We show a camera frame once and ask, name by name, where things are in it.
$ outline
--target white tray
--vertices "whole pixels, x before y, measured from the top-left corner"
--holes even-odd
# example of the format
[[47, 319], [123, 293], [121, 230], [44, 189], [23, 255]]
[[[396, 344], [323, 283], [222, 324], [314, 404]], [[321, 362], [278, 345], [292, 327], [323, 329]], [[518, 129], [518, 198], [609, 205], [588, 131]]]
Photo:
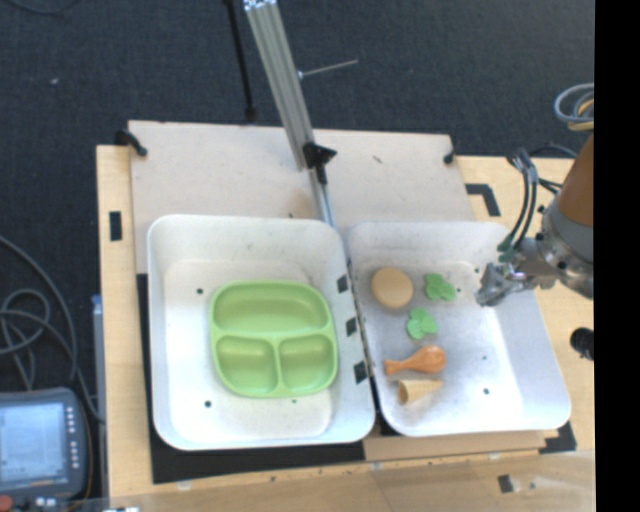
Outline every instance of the white tray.
[[[375, 419], [343, 241], [315, 220], [170, 215], [148, 233], [153, 418], [181, 450], [354, 442]], [[217, 377], [207, 308], [218, 287], [241, 279], [290, 279], [317, 288], [331, 309], [339, 347], [334, 383], [315, 395], [255, 399]]]
[[[473, 295], [506, 233], [478, 222], [367, 222], [350, 231], [348, 251], [381, 411], [401, 434], [546, 430], [567, 421], [569, 396], [533, 292], [513, 294], [493, 308], [479, 306]], [[400, 311], [384, 308], [370, 292], [371, 277], [382, 266], [403, 270], [413, 282], [414, 297]], [[426, 298], [428, 272], [454, 284], [455, 301]], [[405, 330], [415, 307], [427, 309], [439, 325], [421, 342]], [[439, 374], [444, 386], [401, 405], [397, 380], [425, 376], [405, 370], [388, 377], [383, 361], [405, 359], [426, 343], [447, 354]]]

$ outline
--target brown cylinder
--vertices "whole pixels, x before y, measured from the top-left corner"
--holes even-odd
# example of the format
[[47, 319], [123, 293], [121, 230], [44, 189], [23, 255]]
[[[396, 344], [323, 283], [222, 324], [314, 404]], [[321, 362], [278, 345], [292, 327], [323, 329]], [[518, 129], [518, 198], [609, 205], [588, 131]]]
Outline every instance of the brown cylinder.
[[564, 181], [558, 194], [558, 208], [572, 221], [593, 226], [593, 133]]

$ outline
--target green divided plate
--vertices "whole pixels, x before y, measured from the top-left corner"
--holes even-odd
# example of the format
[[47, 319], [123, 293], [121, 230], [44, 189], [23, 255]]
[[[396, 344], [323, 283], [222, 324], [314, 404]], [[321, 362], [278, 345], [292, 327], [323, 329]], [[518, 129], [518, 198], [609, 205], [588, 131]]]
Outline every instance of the green divided plate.
[[336, 377], [333, 318], [311, 286], [277, 280], [229, 283], [211, 300], [209, 324], [216, 371], [239, 395], [310, 395]]

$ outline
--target black clip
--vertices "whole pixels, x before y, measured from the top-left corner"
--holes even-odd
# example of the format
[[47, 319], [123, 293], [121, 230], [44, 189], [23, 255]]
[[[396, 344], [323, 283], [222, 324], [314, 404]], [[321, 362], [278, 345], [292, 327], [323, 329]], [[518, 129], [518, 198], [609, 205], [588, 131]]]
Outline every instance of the black clip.
[[328, 164], [329, 161], [338, 154], [338, 152], [333, 149], [318, 146], [314, 142], [307, 142], [303, 146], [302, 151], [304, 152], [304, 158], [307, 161], [307, 167], [309, 167], [309, 169], [315, 169], [316, 174], [318, 175], [318, 181], [323, 185], [326, 185], [328, 181], [324, 166]]
[[114, 144], [116, 146], [133, 146], [133, 149], [136, 150], [136, 153], [140, 156], [146, 156], [148, 151], [147, 148], [143, 147], [140, 144], [140, 141], [136, 138], [133, 133], [129, 130], [118, 130], [116, 132]]

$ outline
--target wooden table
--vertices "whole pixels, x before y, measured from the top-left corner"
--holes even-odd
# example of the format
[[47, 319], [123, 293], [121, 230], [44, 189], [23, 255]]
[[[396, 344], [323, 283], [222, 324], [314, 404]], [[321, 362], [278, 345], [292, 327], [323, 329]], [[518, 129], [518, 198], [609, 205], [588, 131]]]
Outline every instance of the wooden table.
[[[540, 175], [552, 181], [562, 181], [571, 165], [571, 161], [566, 159], [534, 161]], [[501, 216], [493, 217], [490, 216], [481, 196], [469, 196], [476, 219], [498, 222], [510, 228], [522, 201], [521, 178], [518, 173], [513, 171], [505, 159], [493, 157], [457, 157], [454, 161], [454, 167], [457, 169], [454, 168], [452, 172], [459, 172], [464, 183], [488, 185], [499, 205]], [[358, 497], [362, 498], [366, 495], [373, 500], [370, 509], [396, 510], [384, 490], [384, 486], [381, 486], [381, 478], [383, 478], [380, 476], [381, 473], [379, 471], [372, 472], [372, 470], [381, 467], [396, 468], [396, 471], [400, 473], [394, 473], [394, 475], [398, 476], [408, 472], [407, 481], [411, 482], [411, 479], [416, 478], [422, 470], [432, 471], [429, 468], [434, 466], [447, 466], [448, 468], [449, 464], [444, 463], [465, 462], [465, 469], [459, 473], [444, 468], [440, 471], [443, 474], [453, 471], [451, 473], [453, 480], [459, 482], [460, 478], [468, 477], [470, 485], [476, 485], [478, 479], [484, 477], [480, 476], [482, 470], [480, 473], [476, 470], [468, 472], [470, 461], [473, 464], [479, 464], [479, 468], [498, 459], [500, 464], [509, 464], [508, 461], [517, 459], [518, 462], [513, 462], [513, 464], [516, 466], [520, 464], [519, 467], [523, 471], [544, 472], [541, 468], [553, 467], [553, 463], [550, 461], [556, 460], [559, 456], [540, 456], [538, 449], [544, 446], [546, 439], [558, 436], [556, 431], [503, 433], [486, 435], [481, 439], [473, 436], [451, 436], [441, 439], [438, 443], [430, 443], [428, 449], [420, 447], [419, 442], [416, 444], [413, 440], [381, 438], [374, 433], [365, 440], [367, 460], [361, 463], [286, 469], [277, 472], [247, 472], [189, 482], [154, 484], [151, 477], [151, 454], [135, 281], [135, 226], [132, 215], [130, 148], [122, 146], [99, 146], [97, 148], [97, 183], [101, 291], [104, 311], [109, 495], [116, 501], [119, 499], [121, 503], [124, 503], [127, 499], [133, 499], [133, 503], [152, 503], [154, 510], [164, 509], [163, 507], [170, 510], [176, 503], [184, 506], [185, 503], [192, 502], [193, 510], [198, 510], [198, 504], [201, 505], [203, 501], [214, 498], [222, 500], [223, 503], [224, 500], [230, 499], [259, 500], [258, 490], [262, 489], [262, 492], [270, 495], [274, 482], [298, 482], [298, 485], [303, 485], [310, 495], [316, 496], [319, 500], [318, 503], [326, 505], [330, 493], [326, 492], [325, 486], [335, 486], [337, 480], [340, 481], [339, 487], [344, 493], [343, 497], [355, 500], [353, 509], [358, 509], [356, 506]], [[551, 199], [551, 196], [545, 195], [545, 192], [540, 195], [542, 204]], [[113, 212], [119, 212], [122, 223], [121, 236], [116, 237], [116, 240], [112, 240], [113, 233], [110, 224]], [[570, 424], [578, 446], [578, 453], [574, 454], [575, 457], [567, 460], [561, 457], [556, 463], [560, 466], [564, 464], [567, 468], [570, 467], [567, 470], [567, 475], [573, 475], [580, 479], [582, 489], [585, 491], [584, 494], [581, 494], [581, 499], [588, 500], [590, 497], [589, 489], [592, 485], [590, 472], [595, 456], [593, 363], [580, 358], [570, 347], [569, 337], [578, 327], [593, 328], [593, 302], [583, 299], [561, 285], [547, 291], [538, 290], [536, 295], [571, 396]], [[479, 450], [479, 443], [485, 449]], [[529, 465], [522, 466], [521, 459], [530, 461], [526, 463]], [[453, 464], [453, 466], [458, 469], [463, 467], [459, 464]], [[393, 475], [389, 476], [387, 473], [383, 473], [385, 475], [383, 479], [393, 481], [395, 486], [399, 485]], [[323, 478], [314, 478], [313, 481], [318, 480], [317, 483], [309, 481], [310, 477], [321, 475], [329, 478], [330, 483]], [[347, 481], [335, 478], [345, 476], [353, 477], [350, 479], [352, 485]], [[238, 486], [247, 487], [239, 490]], [[287, 487], [287, 489], [291, 489], [292, 495], [298, 496], [297, 491], [294, 492], [293, 488]], [[284, 489], [281, 491], [285, 495], [288, 492]], [[384, 499], [378, 503], [377, 498], [373, 498], [373, 496]], [[495, 498], [493, 492], [487, 496], [491, 499]], [[398, 499], [397, 503], [409, 504], [402, 501], [404, 498], [399, 497]], [[306, 501], [304, 503], [305, 506], [311, 506]]]

